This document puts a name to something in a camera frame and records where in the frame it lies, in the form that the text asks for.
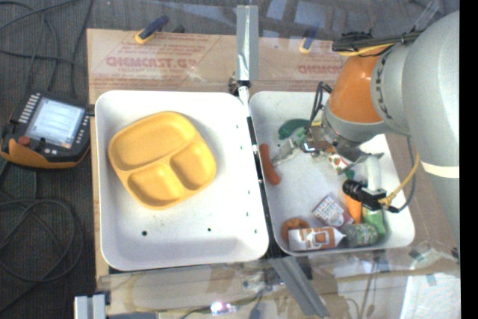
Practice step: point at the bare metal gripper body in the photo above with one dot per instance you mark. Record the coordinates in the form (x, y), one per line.
(317, 141)

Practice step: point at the light green bottle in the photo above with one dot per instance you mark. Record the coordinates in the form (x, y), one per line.
(375, 220)

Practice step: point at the white can with red print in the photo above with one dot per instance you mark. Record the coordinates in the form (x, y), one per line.
(338, 162)

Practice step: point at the white plastic tray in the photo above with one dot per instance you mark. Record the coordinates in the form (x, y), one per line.
(310, 183)
(179, 235)

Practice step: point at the red-brown toy sausage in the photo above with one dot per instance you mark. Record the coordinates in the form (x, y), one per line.
(269, 164)

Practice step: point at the orange toy carrot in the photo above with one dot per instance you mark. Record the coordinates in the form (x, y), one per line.
(354, 209)

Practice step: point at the yellow divided plate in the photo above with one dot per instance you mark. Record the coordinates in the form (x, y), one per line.
(160, 157)

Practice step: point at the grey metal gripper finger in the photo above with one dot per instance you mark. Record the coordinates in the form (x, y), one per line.
(358, 155)
(284, 152)

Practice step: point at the dark green toy vegetable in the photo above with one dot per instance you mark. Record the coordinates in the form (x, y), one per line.
(290, 127)

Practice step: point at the black cylinder on white bracket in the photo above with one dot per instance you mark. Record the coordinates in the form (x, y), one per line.
(364, 192)

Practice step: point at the brown cardboard board red print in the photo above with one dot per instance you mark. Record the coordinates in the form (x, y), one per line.
(157, 63)

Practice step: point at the white and pink carton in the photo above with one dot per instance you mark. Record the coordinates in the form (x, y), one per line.
(330, 211)

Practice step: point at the brown toy doughnut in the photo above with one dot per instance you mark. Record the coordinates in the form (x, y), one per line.
(293, 225)

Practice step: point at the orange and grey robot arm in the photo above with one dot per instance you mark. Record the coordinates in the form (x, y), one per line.
(418, 86)

